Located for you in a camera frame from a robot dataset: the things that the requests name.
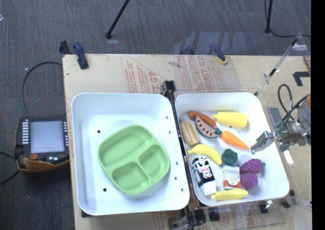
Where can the yellow banana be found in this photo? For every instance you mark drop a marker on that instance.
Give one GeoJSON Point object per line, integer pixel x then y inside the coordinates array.
{"type": "Point", "coordinates": [207, 150]}

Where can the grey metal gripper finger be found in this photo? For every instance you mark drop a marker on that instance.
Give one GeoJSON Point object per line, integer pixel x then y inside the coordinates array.
{"type": "Point", "coordinates": [268, 136]}
{"type": "Point", "coordinates": [257, 148]}

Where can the green divided plate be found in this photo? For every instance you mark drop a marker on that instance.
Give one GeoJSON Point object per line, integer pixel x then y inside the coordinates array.
{"type": "Point", "coordinates": [132, 158]}

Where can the black stand leg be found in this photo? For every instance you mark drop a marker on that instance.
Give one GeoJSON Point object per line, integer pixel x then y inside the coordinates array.
{"type": "Point", "coordinates": [270, 3]}
{"type": "Point", "coordinates": [127, 4]}

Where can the brown cardboard board red print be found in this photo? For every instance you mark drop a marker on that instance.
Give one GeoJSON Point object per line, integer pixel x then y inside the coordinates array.
{"type": "Point", "coordinates": [106, 76]}

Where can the round purple berry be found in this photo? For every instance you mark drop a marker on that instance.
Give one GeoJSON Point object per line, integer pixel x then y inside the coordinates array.
{"type": "Point", "coordinates": [249, 180]}

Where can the red watermelon slice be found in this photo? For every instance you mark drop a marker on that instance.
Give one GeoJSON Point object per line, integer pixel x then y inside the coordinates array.
{"type": "Point", "coordinates": [204, 130]}

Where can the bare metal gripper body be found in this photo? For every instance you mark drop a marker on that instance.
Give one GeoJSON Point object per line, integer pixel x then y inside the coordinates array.
{"type": "Point", "coordinates": [294, 137]}

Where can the tan hot dog bun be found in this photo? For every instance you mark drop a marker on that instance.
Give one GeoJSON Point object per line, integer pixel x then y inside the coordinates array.
{"type": "Point", "coordinates": [189, 133]}

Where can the orange carrot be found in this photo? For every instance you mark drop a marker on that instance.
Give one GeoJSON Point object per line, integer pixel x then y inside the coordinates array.
{"type": "Point", "coordinates": [232, 139]}

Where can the orange and white carton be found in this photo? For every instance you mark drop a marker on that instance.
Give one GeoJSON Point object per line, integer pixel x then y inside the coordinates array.
{"type": "Point", "coordinates": [231, 177]}

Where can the purple grapes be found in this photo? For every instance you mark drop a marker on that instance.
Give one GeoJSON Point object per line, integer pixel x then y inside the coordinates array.
{"type": "Point", "coordinates": [252, 166]}

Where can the white plastic tray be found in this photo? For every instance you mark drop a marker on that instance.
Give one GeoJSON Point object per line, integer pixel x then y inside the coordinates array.
{"type": "Point", "coordinates": [86, 147]}
{"type": "Point", "coordinates": [269, 173]}

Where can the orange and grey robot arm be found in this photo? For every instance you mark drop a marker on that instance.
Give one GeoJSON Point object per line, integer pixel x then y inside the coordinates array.
{"type": "Point", "coordinates": [304, 112]}

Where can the slim yellow bottle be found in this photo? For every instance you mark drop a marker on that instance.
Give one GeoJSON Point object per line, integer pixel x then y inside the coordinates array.
{"type": "Point", "coordinates": [231, 194]}

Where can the cow print milk carton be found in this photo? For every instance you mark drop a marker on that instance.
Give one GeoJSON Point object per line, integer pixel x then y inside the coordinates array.
{"type": "Point", "coordinates": [204, 173]}

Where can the green broccoli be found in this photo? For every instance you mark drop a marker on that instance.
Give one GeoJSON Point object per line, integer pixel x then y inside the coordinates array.
{"type": "Point", "coordinates": [229, 157]}

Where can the red-orange sausage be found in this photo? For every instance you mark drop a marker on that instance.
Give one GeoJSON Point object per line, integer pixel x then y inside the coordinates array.
{"type": "Point", "coordinates": [208, 120]}

